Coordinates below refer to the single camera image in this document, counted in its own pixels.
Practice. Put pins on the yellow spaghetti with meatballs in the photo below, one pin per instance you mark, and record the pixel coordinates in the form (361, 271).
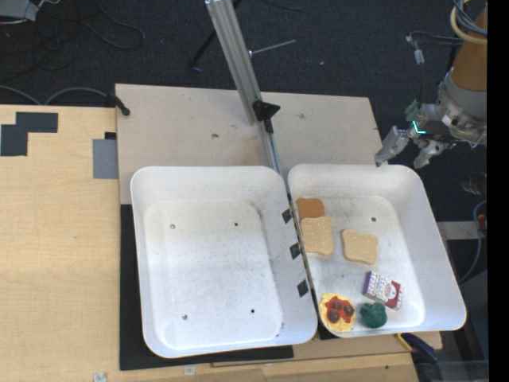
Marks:
(337, 312)

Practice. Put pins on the small purple and white carton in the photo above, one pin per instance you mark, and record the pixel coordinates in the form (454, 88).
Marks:
(382, 289)

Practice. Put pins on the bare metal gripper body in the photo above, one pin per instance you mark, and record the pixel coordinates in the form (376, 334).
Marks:
(441, 123)

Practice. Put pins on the green broccoli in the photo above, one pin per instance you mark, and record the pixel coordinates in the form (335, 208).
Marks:
(374, 315)

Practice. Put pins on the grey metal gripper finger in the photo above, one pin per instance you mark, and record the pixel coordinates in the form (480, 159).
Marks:
(429, 153)
(391, 145)

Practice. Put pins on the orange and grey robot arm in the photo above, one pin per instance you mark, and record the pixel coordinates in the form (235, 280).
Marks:
(471, 66)

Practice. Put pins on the brown cardboard board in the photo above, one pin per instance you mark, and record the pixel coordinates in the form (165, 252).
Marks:
(191, 125)

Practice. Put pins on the brown toast slice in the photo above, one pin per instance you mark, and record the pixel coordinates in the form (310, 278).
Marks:
(310, 207)

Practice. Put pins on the pale bread slice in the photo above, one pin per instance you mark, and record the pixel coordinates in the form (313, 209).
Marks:
(360, 247)
(317, 235)

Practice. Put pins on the white plastic tray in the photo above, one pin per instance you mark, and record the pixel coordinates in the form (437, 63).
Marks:
(397, 197)
(214, 261)

